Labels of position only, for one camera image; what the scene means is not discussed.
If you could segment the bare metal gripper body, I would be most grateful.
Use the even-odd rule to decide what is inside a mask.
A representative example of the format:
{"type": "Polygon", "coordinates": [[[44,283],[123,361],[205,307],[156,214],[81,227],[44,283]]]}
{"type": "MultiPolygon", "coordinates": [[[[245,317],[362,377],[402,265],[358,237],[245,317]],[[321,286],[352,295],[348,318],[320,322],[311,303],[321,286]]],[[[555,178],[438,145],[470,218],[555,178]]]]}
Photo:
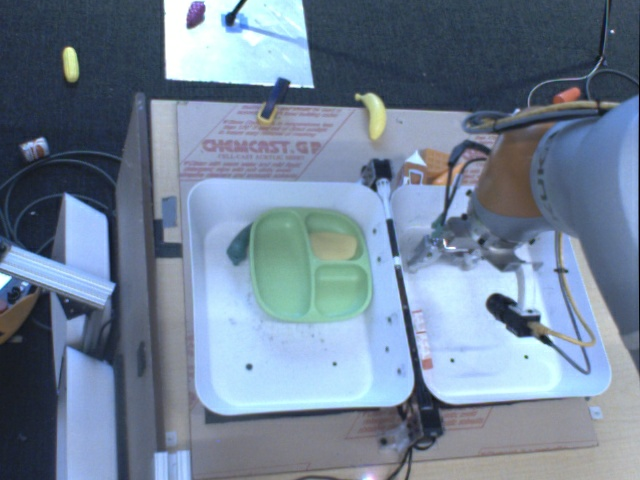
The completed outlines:
{"type": "Polygon", "coordinates": [[[484,260],[500,272],[515,272],[525,265],[539,270],[542,261],[524,260],[516,254],[521,246],[493,234],[475,215],[463,214],[447,220],[441,231],[439,250],[443,255],[461,260],[467,268],[484,260]]]}

